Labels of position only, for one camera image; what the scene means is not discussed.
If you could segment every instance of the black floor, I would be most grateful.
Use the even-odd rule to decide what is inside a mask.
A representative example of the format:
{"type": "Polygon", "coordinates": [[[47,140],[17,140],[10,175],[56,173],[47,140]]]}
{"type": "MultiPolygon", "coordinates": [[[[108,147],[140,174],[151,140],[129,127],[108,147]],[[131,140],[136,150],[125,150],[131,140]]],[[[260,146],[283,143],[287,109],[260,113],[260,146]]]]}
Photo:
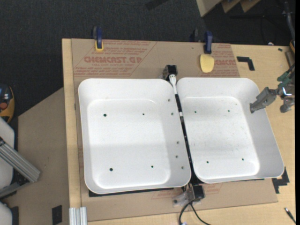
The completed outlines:
{"type": "Polygon", "coordinates": [[[153,0],[0,0],[0,83],[10,85],[20,115],[63,87],[62,38],[90,38],[100,25],[106,39],[188,42],[210,30],[214,42],[288,45],[291,36],[281,16],[274,26],[265,19],[231,19],[231,15],[281,14],[280,2],[262,0],[249,12],[237,5],[228,14],[217,5],[204,18],[196,0],[168,0],[154,9],[153,0]]]}

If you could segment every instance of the blue clamp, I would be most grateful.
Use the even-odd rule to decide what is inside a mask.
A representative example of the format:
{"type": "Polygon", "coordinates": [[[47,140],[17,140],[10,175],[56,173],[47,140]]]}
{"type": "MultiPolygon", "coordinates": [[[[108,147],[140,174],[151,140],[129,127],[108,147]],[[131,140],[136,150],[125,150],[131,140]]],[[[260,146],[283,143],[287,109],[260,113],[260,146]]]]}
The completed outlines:
{"type": "Polygon", "coordinates": [[[212,33],[210,31],[206,31],[204,34],[204,53],[211,54],[211,44],[212,44],[212,33]]]}
{"type": "Polygon", "coordinates": [[[95,49],[97,52],[102,52],[104,49],[103,41],[102,41],[102,29],[100,27],[95,26],[93,28],[93,39],[95,39],[95,49]]]}

